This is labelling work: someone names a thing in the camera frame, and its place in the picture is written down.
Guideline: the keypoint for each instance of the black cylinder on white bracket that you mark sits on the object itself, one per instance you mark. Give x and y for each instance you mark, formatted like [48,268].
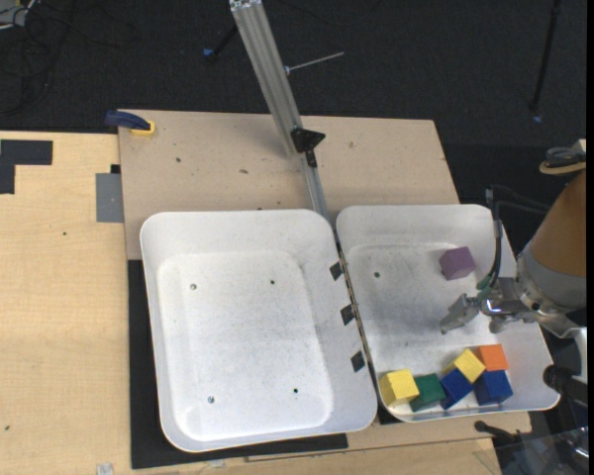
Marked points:
[566,383]

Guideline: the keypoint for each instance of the yellow cube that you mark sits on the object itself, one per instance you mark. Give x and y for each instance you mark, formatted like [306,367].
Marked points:
[399,385]
[469,365]

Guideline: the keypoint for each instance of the purple cube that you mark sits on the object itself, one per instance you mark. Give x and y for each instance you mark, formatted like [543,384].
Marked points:
[458,262]

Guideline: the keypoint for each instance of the blue cube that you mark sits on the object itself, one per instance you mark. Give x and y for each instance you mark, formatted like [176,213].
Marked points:
[494,388]
[455,388]

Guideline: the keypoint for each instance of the white plastic tray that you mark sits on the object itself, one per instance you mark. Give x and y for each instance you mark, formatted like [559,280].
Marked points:
[242,334]
[406,305]

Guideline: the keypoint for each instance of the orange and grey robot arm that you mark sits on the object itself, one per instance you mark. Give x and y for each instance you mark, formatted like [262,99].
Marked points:
[559,235]

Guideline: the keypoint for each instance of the pale wood board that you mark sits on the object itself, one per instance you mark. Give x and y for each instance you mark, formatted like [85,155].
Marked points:
[218,166]

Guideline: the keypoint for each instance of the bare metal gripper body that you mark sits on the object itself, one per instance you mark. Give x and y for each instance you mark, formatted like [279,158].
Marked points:
[512,306]

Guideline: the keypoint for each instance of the orange cube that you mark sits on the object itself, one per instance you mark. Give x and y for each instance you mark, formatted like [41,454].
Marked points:
[494,357]

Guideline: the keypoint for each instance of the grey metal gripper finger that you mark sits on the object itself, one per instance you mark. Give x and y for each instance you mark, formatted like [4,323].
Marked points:
[500,323]
[458,314]

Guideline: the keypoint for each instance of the green cube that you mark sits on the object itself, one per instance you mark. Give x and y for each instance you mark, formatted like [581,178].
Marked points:
[427,391]

